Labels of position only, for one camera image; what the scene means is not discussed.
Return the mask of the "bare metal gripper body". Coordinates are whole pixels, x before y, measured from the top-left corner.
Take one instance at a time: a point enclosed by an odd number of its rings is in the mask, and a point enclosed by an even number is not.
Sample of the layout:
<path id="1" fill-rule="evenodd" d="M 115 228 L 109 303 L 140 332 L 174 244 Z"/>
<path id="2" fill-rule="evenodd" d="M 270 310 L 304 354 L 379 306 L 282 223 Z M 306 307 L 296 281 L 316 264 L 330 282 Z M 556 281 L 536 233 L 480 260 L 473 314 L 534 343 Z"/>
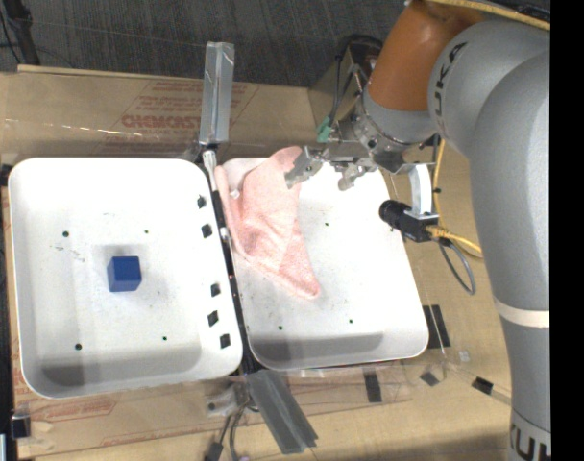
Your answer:
<path id="1" fill-rule="evenodd" d="M 319 125 L 320 158 L 341 168 L 360 166 L 364 170 L 382 167 L 396 172 L 402 166 L 406 143 L 388 136 L 365 113 L 352 112 L 341 119 L 329 115 Z"/>

